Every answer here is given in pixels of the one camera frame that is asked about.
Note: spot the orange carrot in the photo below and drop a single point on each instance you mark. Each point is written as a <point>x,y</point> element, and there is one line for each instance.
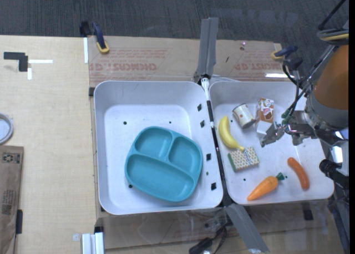
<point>263,187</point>

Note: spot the white can with orange dots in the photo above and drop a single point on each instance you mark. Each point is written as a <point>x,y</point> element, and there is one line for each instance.
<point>244,115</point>

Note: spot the orange sausage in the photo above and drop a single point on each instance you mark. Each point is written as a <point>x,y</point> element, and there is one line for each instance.
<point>299,172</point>

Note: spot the orange patterned packet, green edge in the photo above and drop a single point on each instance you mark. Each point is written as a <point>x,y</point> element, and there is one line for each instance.
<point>244,159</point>

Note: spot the blue divided plate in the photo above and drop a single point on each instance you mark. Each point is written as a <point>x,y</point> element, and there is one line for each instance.
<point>163,164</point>

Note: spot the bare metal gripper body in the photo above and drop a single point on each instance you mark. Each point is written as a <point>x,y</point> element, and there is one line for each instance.
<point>301,128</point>

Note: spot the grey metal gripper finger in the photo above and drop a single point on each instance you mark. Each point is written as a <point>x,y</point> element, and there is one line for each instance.
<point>273,128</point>
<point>270,139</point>

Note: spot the white plastic tray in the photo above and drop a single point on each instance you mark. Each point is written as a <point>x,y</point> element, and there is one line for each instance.
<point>116,150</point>
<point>274,161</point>

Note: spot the brown cardboard board, red print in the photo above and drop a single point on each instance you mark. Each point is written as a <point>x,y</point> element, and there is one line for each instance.
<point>155,61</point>

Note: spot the yellow banana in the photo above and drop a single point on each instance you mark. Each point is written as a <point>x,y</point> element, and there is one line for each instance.
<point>226,133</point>

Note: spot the brown paper bag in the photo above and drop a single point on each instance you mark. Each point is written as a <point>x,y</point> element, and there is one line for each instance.
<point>9,192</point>

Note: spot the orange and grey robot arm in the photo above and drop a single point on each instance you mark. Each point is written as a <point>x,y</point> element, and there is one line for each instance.
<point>332,81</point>

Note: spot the black cylinder on white bracket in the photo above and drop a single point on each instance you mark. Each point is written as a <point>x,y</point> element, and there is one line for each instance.
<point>334,171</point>

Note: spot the orange and white carton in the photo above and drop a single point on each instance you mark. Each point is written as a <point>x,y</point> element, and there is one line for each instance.
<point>264,111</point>

